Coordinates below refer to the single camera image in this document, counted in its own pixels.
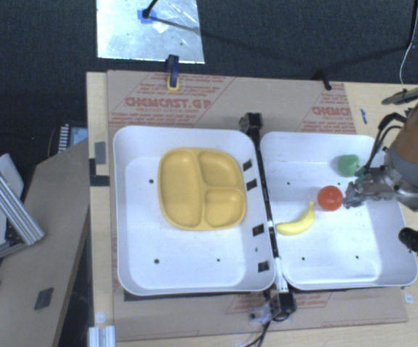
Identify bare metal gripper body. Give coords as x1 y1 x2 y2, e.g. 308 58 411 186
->
354 167 418 212

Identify red tomato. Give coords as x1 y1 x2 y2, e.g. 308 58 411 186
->
317 185 344 213

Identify green pepper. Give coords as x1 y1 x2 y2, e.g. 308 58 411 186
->
337 154 360 177

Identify yellow banana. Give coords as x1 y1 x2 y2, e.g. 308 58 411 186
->
276 201 316 236

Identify white plastic tray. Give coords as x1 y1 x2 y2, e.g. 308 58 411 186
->
259 131 418 291
112 125 277 297

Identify thin black and white rod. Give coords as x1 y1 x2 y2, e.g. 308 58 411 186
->
252 130 288 291

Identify yellow divided plate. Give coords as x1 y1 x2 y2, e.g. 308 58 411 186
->
157 147 248 231

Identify brown cardboard board red print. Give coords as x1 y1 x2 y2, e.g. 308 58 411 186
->
106 69 409 343

